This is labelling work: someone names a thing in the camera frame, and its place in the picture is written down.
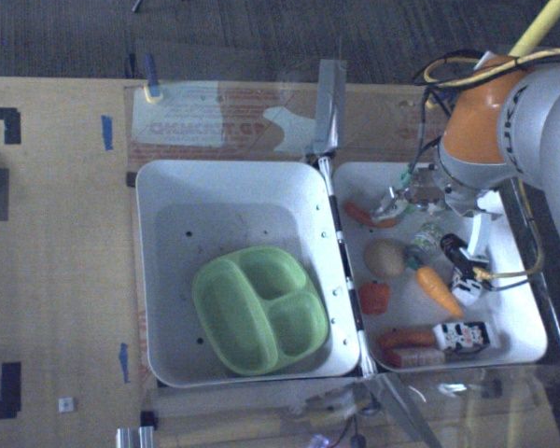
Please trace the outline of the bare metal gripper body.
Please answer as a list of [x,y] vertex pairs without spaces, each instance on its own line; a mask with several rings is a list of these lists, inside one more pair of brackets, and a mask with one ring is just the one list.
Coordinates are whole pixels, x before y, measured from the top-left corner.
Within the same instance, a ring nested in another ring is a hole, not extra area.
[[445,196],[434,180],[434,167],[417,166],[408,176],[404,186],[405,200],[423,210],[443,210]]

